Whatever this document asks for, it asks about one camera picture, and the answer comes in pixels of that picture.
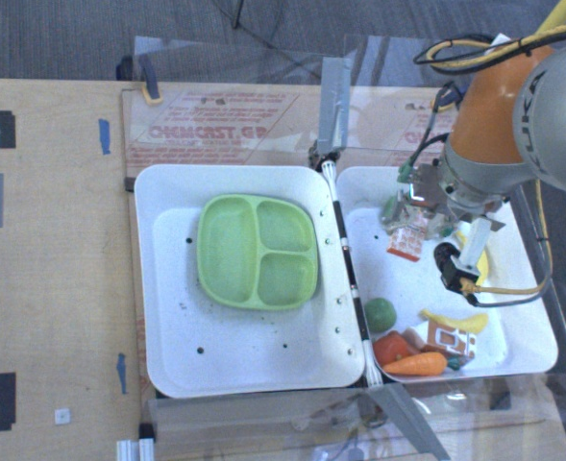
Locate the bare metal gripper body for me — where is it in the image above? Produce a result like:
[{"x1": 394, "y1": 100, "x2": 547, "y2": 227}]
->
[{"x1": 408, "y1": 160, "x2": 505, "y2": 221}]

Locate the orange and white carton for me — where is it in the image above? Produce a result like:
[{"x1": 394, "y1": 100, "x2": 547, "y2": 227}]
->
[
  {"x1": 386, "y1": 222, "x2": 429, "y2": 263},
  {"x1": 424, "y1": 319, "x2": 479, "y2": 358}
]

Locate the thin black and white rod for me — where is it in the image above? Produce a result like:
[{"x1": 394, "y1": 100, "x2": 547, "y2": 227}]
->
[{"x1": 320, "y1": 159, "x2": 384, "y2": 387}]

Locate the white plastic tray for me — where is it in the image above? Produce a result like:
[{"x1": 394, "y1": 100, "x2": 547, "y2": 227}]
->
[
  {"x1": 133, "y1": 163, "x2": 366, "y2": 400},
  {"x1": 334, "y1": 165, "x2": 560, "y2": 384}
]

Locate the green ball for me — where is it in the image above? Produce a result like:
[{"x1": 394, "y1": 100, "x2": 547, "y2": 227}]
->
[{"x1": 363, "y1": 297, "x2": 398, "y2": 334}]

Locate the pink sausage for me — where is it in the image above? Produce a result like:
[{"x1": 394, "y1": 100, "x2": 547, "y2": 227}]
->
[{"x1": 402, "y1": 327, "x2": 428, "y2": 353}]

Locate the red tomato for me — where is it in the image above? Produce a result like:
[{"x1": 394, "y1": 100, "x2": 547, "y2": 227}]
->
[{"x1": 372, "y1": 330, "x2": 412, "y2": 368}]

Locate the green divided plate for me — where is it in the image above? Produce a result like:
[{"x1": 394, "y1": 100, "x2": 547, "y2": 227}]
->
[{"x1": 195, "y1": 193, "x2": 320, "y2": 312}]

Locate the orange carrot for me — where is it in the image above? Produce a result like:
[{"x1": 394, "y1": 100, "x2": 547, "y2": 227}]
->
[{"x1": 382, "y1": 352, "x2": 471, "y2": 377}]

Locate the brown cardboard board red print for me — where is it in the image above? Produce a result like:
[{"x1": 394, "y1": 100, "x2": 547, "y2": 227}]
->
[{"x1": 121, "y1": 82, "x2": 566, "y2": 461}]

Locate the black cylinder on white bracket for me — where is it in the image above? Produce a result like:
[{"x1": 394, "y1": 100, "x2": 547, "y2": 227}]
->
[{"x1": 432, "y1": 215, "x2": 494, "y2": 293}]

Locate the black block with thin wires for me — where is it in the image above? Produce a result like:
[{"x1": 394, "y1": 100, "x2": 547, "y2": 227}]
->
[{"x1": 308, "y1": 142, "x2": 342, "y2": 167}]

